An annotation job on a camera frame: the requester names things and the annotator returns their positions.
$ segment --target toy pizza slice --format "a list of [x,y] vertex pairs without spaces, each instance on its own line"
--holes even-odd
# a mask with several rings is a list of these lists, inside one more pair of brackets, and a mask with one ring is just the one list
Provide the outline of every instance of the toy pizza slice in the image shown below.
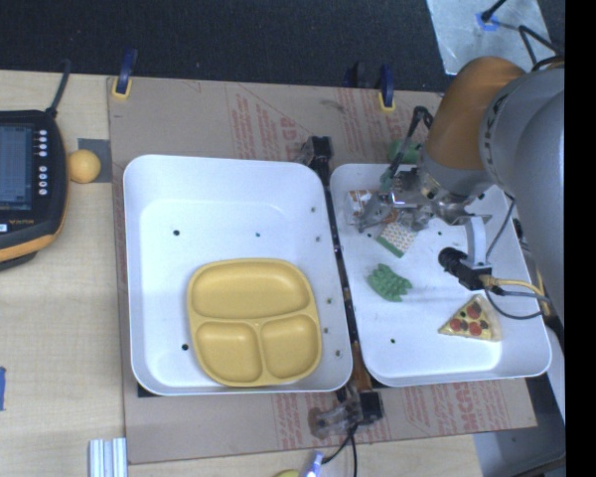
[[488,299],[475,295],[439,328],[440,334],[499,341],[501,329]]

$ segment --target black fabric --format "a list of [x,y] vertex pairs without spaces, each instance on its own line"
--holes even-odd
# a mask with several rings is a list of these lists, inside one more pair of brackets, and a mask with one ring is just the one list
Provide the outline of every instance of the black fabric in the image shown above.
[[[537,1],[564,46],[565,0]],[[395,89],[450,81],[425,0],[0,0],[0,69],[114,75],[126,47],[138,76],[338,86],[363,62]]]

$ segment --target cardboard sheet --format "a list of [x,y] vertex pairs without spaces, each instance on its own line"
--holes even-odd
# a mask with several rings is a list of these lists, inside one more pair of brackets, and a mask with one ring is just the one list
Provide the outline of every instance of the cardboard sheet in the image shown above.
[[[440,96],[398,91],[395,110],[379,107],[377,90],[134,79],[130,96],[108,97],[115,239],[122,343],[124,414],[131,464],[320,446],[310,432],[314,408],[333,393],[154,397],[138,387],[130,342],[122,175],[143,154],[294,160],[310,136],[330,136],[332,170],[345,163],[383,163],[405,135],[413,108],[435,113]],[[423,141],[419,126],[413,139]],[[357,443],[448,436],[535,426],[524,380],[380,389],[384,418],[361,430]]]

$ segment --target yellow plate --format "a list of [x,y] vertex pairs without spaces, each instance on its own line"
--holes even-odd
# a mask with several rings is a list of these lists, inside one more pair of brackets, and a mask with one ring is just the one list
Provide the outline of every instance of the yellow plate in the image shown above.
[[320,320],[311,285],[288,261],[209,263],[190,279],[187,300],[199,362],[221,384],[293,382],[320,362]]

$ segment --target wooden table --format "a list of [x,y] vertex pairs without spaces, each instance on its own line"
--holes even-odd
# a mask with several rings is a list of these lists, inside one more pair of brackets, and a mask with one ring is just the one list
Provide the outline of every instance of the wooden table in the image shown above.
[[[60,74],[0,71],[0,109],[45,109]],[[109,139],[105,76],[72,75],[58,126]],[[84,476],[92,439],[124,436],[111,185],[71,184],[65,227],[30,262],[0,272],[0,476]],[[130,476],[273,477],[309,450],[131,465]],[[358,446],[359,475],[481,475],[473,437]],[[323,476],[353,474],[350,447]]]

